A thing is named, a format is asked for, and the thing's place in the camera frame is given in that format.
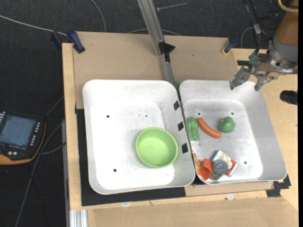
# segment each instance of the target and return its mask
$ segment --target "bowl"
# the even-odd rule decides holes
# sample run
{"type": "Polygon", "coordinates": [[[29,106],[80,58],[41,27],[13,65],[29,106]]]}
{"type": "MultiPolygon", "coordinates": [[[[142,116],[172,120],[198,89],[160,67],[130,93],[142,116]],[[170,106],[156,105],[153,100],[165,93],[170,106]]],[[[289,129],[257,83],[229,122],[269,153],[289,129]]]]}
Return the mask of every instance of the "bowl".
{"type": "Polygon", "coordinates": [[[137,136],[136,152],[144,165],[163,168],[176,160],[178,144],[168,131],[152,127],[141,131],[137,136]]]}

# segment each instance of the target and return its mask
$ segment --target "green ball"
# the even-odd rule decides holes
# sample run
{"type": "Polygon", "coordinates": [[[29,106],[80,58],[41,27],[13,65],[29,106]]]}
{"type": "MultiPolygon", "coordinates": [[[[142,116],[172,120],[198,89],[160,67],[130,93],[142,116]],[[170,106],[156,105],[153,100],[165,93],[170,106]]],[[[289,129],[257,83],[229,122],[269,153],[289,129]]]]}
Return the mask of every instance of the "green ball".
{"type": "Polygon", "coordinates": [[[224,132],[224,133],[230,133],[233,132],[235,129],[235,122],[231,117],[225,117],[220,120],[219,122],[219,130],[224,132]]]}

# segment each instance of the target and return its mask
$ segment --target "black floor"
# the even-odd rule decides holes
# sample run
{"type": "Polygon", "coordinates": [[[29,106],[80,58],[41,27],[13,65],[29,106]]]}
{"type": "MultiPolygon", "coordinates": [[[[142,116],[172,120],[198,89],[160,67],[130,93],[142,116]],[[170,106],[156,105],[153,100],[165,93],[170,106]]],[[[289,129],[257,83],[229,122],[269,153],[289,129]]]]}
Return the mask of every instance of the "black floor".
{"type": "MultiPolygon", "coordinates": [[[[107,32],[128,33],[145,28],[136,0],[94,0],[103,12],[107,32]]],[[[251,26],[242,0],[154,0],[163,9],[162,28],[182,35],[238,37],[251,26]]],[[[277,0],[251,0],[264,32],[266,48],[283,11],[277,0]]],[[[0,0],[0,15],[66,33],[104,31],[98,10],[89,0],[0,0]]],[[[0,110],[45,115],[63,96],[61,54],[50,43],[51,32],[17,24],[0,17],[0,110]]],[[[243,37],[244,48],[256,48],[253,31],[243,37]]],[[[64,119],[64,105],[47,117],[46,137],[64,119]]],[[[59,129],[45,150],[61,145],[59,129]]],[[[0,166],[0,225],[15,225],[34,162],[0,166]]],[[[63,162],[60,150],[41,156],[30,186],[20,227],[65,226],[63,162]]]]}

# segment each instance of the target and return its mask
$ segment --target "metal pole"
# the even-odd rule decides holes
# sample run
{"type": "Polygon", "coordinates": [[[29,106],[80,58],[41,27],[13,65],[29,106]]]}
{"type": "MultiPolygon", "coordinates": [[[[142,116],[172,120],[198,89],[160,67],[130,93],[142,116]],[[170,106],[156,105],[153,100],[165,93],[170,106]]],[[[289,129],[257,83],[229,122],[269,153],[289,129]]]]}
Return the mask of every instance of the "metal pole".
{"type": "Polygon", "coordinates": [[[165,42],[163,32],[161,29],[158,14],[153,0],[137,0],[143,19],[145,21],[148,33],[151,36],[155,51],[157,55],[161,55],[161,63],[163,66],[163,72],[165,80],[174,84],[174,78],[171,71],[170,62],[165,60],[164,53],[161,54],[159,49],[159,43],[165,42]]]}

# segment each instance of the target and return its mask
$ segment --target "orange hot dog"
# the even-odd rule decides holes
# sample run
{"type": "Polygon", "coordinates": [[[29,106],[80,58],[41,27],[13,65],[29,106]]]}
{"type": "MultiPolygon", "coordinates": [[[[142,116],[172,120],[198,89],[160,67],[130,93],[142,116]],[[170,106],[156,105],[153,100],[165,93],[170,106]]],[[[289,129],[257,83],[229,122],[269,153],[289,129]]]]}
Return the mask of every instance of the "orange hot dog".
{"type": "Polygon", "coordinates": [[[212,129],[211,127],[209,127],[204,119],[202,118],[197,118],[197,123],[198,125],[201,127],[201,129],[208,135],[214,137],[214,138],[220,138],[221,137],[221,133],[219,131],[216,131],[214,129],[212,129]]]}

